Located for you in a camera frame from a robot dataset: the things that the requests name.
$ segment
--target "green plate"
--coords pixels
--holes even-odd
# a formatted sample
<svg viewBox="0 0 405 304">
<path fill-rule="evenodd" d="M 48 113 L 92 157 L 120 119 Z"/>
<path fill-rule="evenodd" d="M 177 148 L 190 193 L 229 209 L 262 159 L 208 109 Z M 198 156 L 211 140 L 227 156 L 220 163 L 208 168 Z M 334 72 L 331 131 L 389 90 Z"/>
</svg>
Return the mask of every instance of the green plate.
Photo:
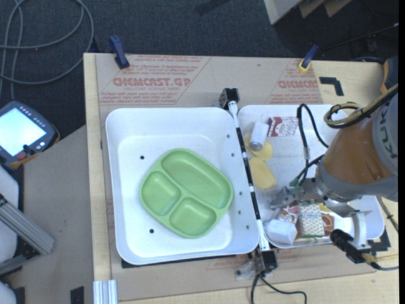
<svg viewBox="0 0 405 304">
<path fill-rule="evenodd" d="M 169 229 L 199 238 L 228 210 L 234 190 L 205 159 L 188 149 L 173 149 L 149 169 L 139 195 L 144 208 Z"/>
</svg>

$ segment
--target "white tray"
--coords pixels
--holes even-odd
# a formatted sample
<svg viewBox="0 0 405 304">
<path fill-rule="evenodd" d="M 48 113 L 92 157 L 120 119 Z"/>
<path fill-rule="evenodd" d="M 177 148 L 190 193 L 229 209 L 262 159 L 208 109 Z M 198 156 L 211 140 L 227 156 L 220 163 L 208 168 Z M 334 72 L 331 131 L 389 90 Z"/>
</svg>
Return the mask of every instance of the white tray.
<svg viewBox="0 0 405 304">
<path fill-rule="evenodd" d="M 331 129 L 323 121 L 324 114 L 330 109 L 331 105 L 314 104 L 309 105 L 313 117 L 316 122 L 316 127 L 322 139 L 330 144 L 333 137 L 337 133 L 337 129 Z M 243 107 L 238 114 L 240 129 L 242 135 L 250 135 L 255 122 L 267 122 L 270 117 L 296 117 L 298 105 L 249 105 Z M 338 113 L 334 118 L 344 117 L 343 113 Z M 310 118 L 306 110 L 302 110 L 302 122 L 310 149 L 311 160 L 325 153 L 326 148 L 319 142 L 313 130 Z M 260 190 L 256 188 L 256 196 L 258 206 L 263 222 L 273 219 L 278 211 L 271 210 L 269 202 L 277 195 L 284 186 L 288 186 L 289 182 L 297 176 L 304 168 L 304 152 L 302 140 L 297 128 L 294 135 L 267 137 L 267 141 L 273 146 L 273 156 L 266 164 L 270 167 L 277 179 L 277 185 L 268 190 Z M 307 174 L 307 177 L 313 177 L 315 174 L 315 166 L 312 166 Z M 367 239 L 379 238 L 384 230 L 384 221 L 375 196 L 363 196 L 361 199 L 350 202 L 350 206 L 361 211 L 371 211 L 366 215 Z M 352 218 L 342 218 L 336 214 L 335 228 L 342 229 L 351 236 L 354 234 L 354 226 Z M 331 243 L 329 237 L 296 239 L 293 244 L 282 244 L 269 239 L 269 242 L 279 248 L 295 248 L 298 246 L 309 246 L 316 244 Z"/>
<path fill-rule="evenodd" d="M 128 263 L 248 253 L 259 232 L 231 115 L 211 108 L 120 108 L 106 119 L 116 246 Z M 228 211 L 207 235 L 188 239 L 152 217 L 139 199 L 147 171 L 165 152 L 187 148 L 221 170 L 234 188 Z"/>
</svg>

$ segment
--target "table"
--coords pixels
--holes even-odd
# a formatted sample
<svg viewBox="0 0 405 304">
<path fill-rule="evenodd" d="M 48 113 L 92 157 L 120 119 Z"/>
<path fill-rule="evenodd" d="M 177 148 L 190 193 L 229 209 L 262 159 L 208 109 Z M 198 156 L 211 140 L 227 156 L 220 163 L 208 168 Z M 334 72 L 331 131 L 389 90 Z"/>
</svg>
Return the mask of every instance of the table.
<svg viewBox="0 0 405 304">
<path fill-rule="evenodd" d="M 117 75 L 118 70 L 106 68 L 111 63 L 113 56 L 110 54 L 100 55 L 93 53 L 84 54 L 85 70 L 85 97 L 86 97 L 86 115 L 87 115 L 87 145 L 89 152 L 89 183 L 90 183 L 90 207 L 91 207 L 91 229 L 93 246 L 93 266 L 94 280 L 108 281 L 113 278 L 115 266 L 111 264 L 111 246 L 108 232 L 108 208 L 106 206 L 106 188 L 104 180 L 103 151 L 100 141 L 102 141 L 101 118 L 99 104 L 99 87 L 101 81 L 100 73 L 97 71 L 113 72 L 112 76 Z M 188 85 L 173 100 L 173 106 L 195 106 L 208 105 L 221 93 L 224 87 L 238 87 L 241 92 L 250 91 L 241 98 L 241 103 L 247 105 L 258 103 L 266 95 L 278 100 L 279 103 L 296 103 L 297 94 L 281 94 L 277 89 L 308 89 L 306 90 L 307 101 L 315 103 L 342 103 L 344 101 L 357 101 L 358 103 L 369 103 L 379 94 L 379 87 L 383 80 L 382 66 L 378 63 L 354 63 L 338 61 L 313 61 L 311 72 L 300 75 L 294 69 L 299 60 L 294 59 L 264 59 L 264 58 L 221 58 L 221 57 L 193 57 L 193 56 L 130 56 L 132 62 L 141 61 L 142 64 L 153 67 L 156 62 L 163 61 L 162 65 L 171 62 L 173 65 L 183 65 L 189 72 L 185 72 L 181 78 L 187 79 Z M 151 75 L 152 70 L 145 68 L 143 73 Z M 344 96 L 337 96 L 335 89 L 330 85 L 320 83 L 320 77 L 337 78 L 341 84 Z M 104 88 L 108 88 L 108 79 L 105 79 Z M 205 87 L 204 93 L 198 85 Z M 392 213 L 397 217 L 397 203 L 389 203 L 388 206 Z M 391 241 L 389 253 L 398 251 L 398 237 L 393 228 L 387 222 L 387 232 Z M 387 260 L 384 264 L 388 266 L 397 265 L 397 261 Z M 349 266 L 354 272 L 344 277 L 331 277 L 322 279 L 309 277 L 306 281 L 288 282 L 277 284 L 276 287 L 284 291 L 305 291 L 309 302 L 312 303 L 342 303 L 343 301 L 368 301 L 369 303 L 396 303 L 399 302 L 399 274 L 397 271 L 372 272 L 361 268 L 360 265 Z M 142 268 L 142 273 L 153 268 Z M 200 291 L 184 294 L 179 291 L 172 296 L 165 296 L 162 292 L 169 292 L 176 288 L 176 282 L 169 275 L 156 275 L 158 281 L 156 287 L 151 285 L 141 285 L 142 287 L 152 287 L 156 290 L 154 298 L 142 298 L 132 300 L 122 300 L 123 303 L 249 303 L 249 285 L 251 281 L 230 286 L 230 283 L 218 286 L 216 291 L 207 291 L 212 289 L 209 281 L 200 279 Z M 299 303 L 302 298 L 300 295 L 284 296 L 280 294 L 269 294 L 266 286 L 260 286 L 256 290 L 256 302 L 265 302 L 270 299 L 282 300 L 284 303 Z"/>
</svg>

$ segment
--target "blue clamp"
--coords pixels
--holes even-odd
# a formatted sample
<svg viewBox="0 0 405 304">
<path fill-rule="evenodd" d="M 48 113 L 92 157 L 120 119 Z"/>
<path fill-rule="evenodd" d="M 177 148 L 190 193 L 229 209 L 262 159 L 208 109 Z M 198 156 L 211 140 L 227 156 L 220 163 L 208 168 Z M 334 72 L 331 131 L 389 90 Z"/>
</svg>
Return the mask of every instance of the blue clamp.
<svg viewBox="0 0 405 304">
<path fill-rule="evenodd" d="M 312 45 L 311 49 L 309 50 L 308 53 L 306 53 L 306 56 L 299 62 L 298 64 L 298 70 L 300 70 L 302 73 L 305 73 L 309 69 L 309 64 L 311 63 L 311 60 L 315 56 L 315 53 L 318 50 L 318 45 L 314 44 Z"/>
<path fill-rule="evenodd" d="M 109 38 L 109 46 L 113 50 L 113 52 L 116 54 L 116 64 L 120 69 L 123 68 L 128 68 L 129 67 L 129 62 L 127 58 L 125 57 L 125 52 L 124 48 L 122 46 L 122 41 L 117 35 L 112 35 Z"/>
</svg>

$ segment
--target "black floor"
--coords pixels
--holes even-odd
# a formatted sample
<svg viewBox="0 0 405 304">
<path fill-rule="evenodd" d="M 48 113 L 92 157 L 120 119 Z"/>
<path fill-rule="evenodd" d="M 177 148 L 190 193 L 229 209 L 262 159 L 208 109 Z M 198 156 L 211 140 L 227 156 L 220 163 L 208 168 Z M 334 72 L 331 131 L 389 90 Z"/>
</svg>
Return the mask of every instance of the black floor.
<svg viewBox="0 0 405 304">
<path fill-rule="evenodd" d="M 101 53 L 111 51 L 109 37 L 118 35 L 126 52 L 137 54 L 301 58 L 317 44 L 315 60 L 384 61 L 398 55 L 399 28 L 392 26 L 399 21 L 399 0 L 354 0 L 331 18 L 322 6 L 305 19 L 293 9 L 275 25 L 263 0 L 81 1 L 91 14 Z M 2 76 L 19 81 L 13 87 L 3 80 L 0 107 L 13 98 L 26 103 L 52 121 L 62 138 L 85 123 L 84 74 L 77 62 L 89 47 L 92 26 L 86 12 L 79 22 L 78 2 L 0 0 L 3 46 L 18 45 L 17 3 L 23 15 L 21 46 L 55 41 L 80 25 L 59 44 L 20 49 L 15 65 L 13 49 L 0 58 Z M 328 49 L 373 32 L 372 39 Z"/>
</svg>

